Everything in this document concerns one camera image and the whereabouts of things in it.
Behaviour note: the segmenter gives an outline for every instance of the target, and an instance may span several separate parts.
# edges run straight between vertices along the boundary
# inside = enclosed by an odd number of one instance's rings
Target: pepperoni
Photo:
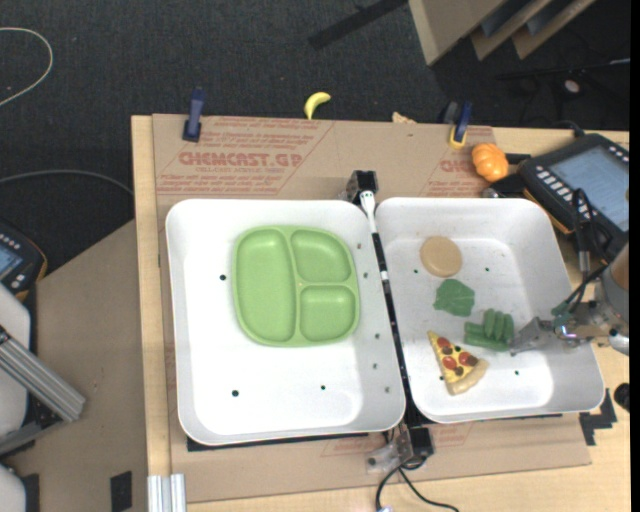
[[[456,360],[453,357],[447,356],[442,358],[442,365],[447,370],[455,370],[456,367],[458,366],[458,363],[456,363]]]
[[[440,336],[438,338],[438,342],[437,343],[438,343],[438,346],[440,348],[450,347],[451,346],[451,342],[447,338],[444,338],[442,336]]]
[[[464,366],[475,366],[478,364],[478,358],[469,354],[469,352],[462,352],[458,356],[460,364]]]

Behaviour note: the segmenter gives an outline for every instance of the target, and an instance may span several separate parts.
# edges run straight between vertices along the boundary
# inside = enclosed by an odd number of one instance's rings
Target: toy banana
[[[326,92],[316,92],[309,96],[304,104],[304,113],[306,114],[307,119],[311,119],[313,117],[313,112],[318,105],[326,103],[330,99],[331,96]]]

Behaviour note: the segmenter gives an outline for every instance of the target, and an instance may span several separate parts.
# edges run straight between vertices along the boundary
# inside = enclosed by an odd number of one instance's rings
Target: electronic device
[[[584,135],[524,160],[517,173],[524,195],[547,210],[563,233],[575,228],[574,192],[581,189],[588,204],[579,203],[578,220],[593,224],[590,242],[612,260],[629,240],[629,152],[619,144],[599,134]]]
[[[38,246],[14,226],[0,219],[0,283],[20,300],[47,270]]]

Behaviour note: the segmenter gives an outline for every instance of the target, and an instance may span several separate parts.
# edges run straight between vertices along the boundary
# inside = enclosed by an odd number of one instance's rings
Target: wooden table
[[[165,353],[161,278],[158,268],[159,240],[154,182],[152,118],[132,118],[136,229],[140,279],[141,336],[144,366],[147,463],[149,475],[170,475]],[[628,133],[603,132],[619,143]],[[495,128],[497,144],[505,152],[539,154],[570,141],[568,130]],[[573,251],[564,250],[570,278],[579,280]],[[629,359],[611,348],[596,347],[607,387],[612,390],[629,381]],[[615,405],[618,422],[610,430],[597,431],[597,445],[590,448],[590,466],[528,473],[500,474],[422,482],[417,488],[428,498],[452,503],[461,511],[558,511],[602,512],[631,508],[629,413]],[[375,488],[352,488],[264,498],[189,505],[190,511],[372,511]],[[404,484],[385,488],[383,503],[396,512],[430,510]]]

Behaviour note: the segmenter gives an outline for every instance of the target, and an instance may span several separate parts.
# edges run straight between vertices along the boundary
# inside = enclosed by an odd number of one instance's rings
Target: blue clamp
[[[458,122],[451,128],[449,136],[449,145],[454,149],[460,149],[467,140],[467,127],[471,120],[471,102],[465,101],[460,111]]]
[[[198,142],[200,140],[200,116],[204,107],[204,91],[201,87],[196,87],[191,93],[191,102],[189,103],[189,119],[184,122],[184,131],[182,138],[189,142]]]

